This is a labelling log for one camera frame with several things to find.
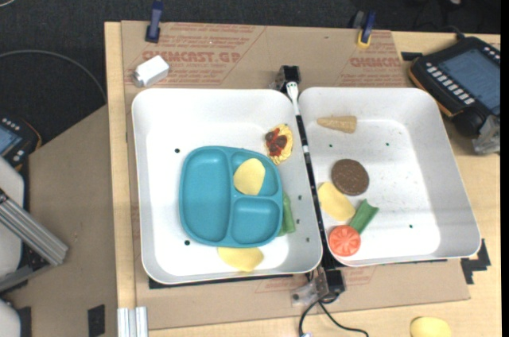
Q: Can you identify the yellow potato chip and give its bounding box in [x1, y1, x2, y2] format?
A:
[410, 316, 453, 337]
[232, 157, 266, 196]
[317, 181, 356, 223]
[216, 246, 265, 273]

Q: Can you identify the brown cardboard board red print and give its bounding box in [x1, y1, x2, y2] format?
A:
[119, 20, 472, 331]

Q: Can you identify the tan ice cream cone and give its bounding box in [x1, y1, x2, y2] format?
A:
[317, 114, 358, 134]

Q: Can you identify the orange tomato slice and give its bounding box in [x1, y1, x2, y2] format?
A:
[328, 224, 362, 258]

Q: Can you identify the white plastic tray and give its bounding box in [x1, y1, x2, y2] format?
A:
[297, 86, 482, 268]
[130, 87, 324, 285]

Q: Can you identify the black block with wires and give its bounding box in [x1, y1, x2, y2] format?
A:
[290, 266, 346, 308]
[271, 64, 301, 91]

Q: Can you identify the brown round biscuit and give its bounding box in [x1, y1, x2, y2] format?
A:
[331, 158, 371, 197]

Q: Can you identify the blue divided plate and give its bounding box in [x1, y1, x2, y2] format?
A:
[178, 145, 284, 249]

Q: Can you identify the green pea pod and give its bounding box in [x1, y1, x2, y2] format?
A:
[348, 199, 380, 236]
[276, 191, 297, 238]

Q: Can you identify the yellow spaghetti with meatballs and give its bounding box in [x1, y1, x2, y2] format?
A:
[264, 123, 294, 166]

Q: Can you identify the thin black and white rod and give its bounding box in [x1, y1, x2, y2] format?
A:
[286, 82, 329, 264]

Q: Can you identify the white rectangular block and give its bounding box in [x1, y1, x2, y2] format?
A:
[131, 55, 171, 88]

